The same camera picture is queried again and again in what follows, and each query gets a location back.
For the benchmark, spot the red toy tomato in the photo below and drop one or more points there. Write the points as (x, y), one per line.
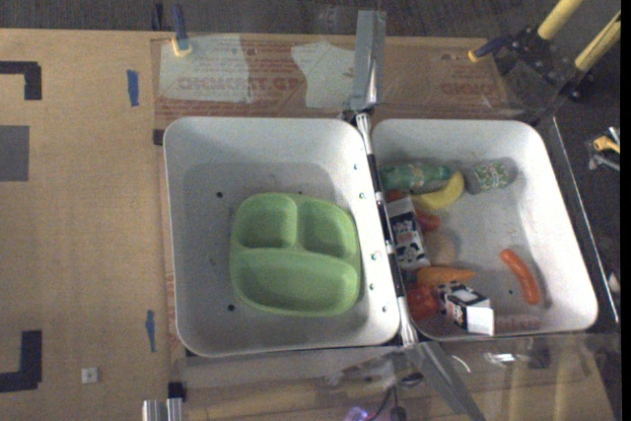
(421, 303)

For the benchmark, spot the orange carrot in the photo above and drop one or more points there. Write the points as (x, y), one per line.
(443, 275)

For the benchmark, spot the green and grey can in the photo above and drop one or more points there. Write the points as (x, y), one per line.
(488, 176)

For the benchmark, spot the tall white cow print carton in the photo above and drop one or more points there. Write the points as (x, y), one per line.
(406, 236)

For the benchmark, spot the beige round bread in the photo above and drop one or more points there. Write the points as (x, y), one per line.
(442, 249)

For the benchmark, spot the orange sausage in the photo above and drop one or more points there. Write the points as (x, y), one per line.
(521, 275)

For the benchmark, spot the yellow banana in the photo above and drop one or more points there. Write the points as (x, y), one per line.
(443, 198)

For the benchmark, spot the green plastic bottle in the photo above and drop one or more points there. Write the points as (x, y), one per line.
(411, 176)

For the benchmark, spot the green divided plate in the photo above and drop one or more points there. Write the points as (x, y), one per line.
(296, 278)

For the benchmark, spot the white plastic tray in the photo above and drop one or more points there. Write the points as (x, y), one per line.
(493, 231)
(207, 231)

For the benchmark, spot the small white cow print carton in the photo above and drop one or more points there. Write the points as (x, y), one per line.
(470, 310)

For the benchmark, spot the brown cardboard board red print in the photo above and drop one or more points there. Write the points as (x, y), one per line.
(404, 74)

